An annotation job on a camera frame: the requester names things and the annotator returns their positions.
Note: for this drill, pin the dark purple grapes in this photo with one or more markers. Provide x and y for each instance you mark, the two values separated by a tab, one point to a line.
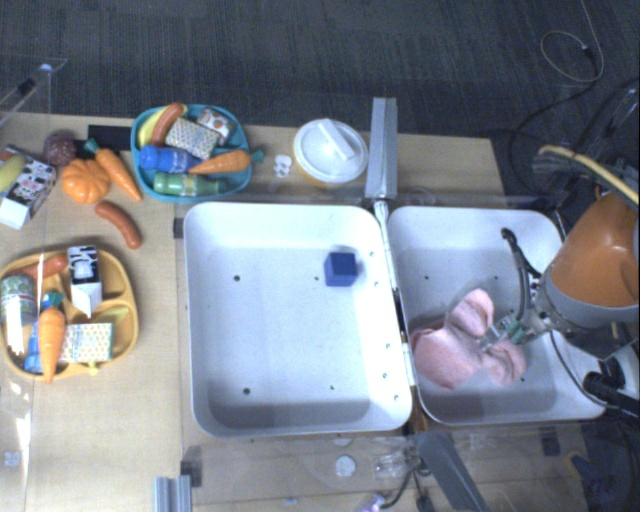
59	149

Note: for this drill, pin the white lidded yellow bowl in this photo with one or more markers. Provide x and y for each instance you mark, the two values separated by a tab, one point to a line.
330	150

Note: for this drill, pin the black cylinder on white bracket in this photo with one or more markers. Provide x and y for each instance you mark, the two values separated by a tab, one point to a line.
607	387

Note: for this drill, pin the yellow divided plate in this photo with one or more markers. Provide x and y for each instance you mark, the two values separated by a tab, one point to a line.
122	300

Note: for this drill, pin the cow print milk carton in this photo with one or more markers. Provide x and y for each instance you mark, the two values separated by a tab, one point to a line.
85	280
30	192

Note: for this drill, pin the small can with orange print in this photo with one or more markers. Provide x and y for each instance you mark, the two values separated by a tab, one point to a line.
217	122

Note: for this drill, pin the pink cloth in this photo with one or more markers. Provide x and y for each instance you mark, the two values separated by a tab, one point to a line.
450	355

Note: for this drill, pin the green bottle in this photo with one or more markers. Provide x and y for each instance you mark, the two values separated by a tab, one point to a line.
185	184

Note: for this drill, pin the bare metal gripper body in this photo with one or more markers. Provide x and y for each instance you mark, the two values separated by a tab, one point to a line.
531	325

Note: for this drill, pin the blue bottle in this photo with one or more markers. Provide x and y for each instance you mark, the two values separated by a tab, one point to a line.
32	357
165	159

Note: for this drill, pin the white plastic tray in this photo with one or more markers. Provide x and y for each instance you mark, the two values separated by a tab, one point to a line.
280	340
450	240

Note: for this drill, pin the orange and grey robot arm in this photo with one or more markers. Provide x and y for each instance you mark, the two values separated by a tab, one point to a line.
597	255

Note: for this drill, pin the orange carrot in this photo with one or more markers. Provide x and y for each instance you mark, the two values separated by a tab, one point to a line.
220	163
51	335
117	172

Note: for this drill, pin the green patterned can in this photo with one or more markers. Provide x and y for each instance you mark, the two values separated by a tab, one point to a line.
17	297

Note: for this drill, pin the patterned small carton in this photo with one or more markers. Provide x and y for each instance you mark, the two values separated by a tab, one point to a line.
192	137
87	342

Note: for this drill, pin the small white plastic piece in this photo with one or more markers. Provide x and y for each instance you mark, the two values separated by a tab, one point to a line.
283	166

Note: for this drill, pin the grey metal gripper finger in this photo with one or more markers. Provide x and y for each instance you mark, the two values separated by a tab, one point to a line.
495	330
489	343

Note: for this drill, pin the blue divided plate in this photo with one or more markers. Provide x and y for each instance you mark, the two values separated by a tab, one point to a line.
145	182

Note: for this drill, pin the blue cube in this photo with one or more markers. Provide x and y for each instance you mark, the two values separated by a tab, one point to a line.
340	270

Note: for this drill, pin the orange pumpkin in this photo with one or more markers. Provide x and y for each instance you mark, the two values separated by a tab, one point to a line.
85	181

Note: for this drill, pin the yellow-green corn cob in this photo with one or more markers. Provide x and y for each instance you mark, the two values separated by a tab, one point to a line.
10	172

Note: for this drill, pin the yellow banana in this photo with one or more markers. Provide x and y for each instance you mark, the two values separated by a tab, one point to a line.
145	130

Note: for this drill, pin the orange-brown sausage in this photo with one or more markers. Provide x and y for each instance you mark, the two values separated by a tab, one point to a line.
120	224
50	266
167	120

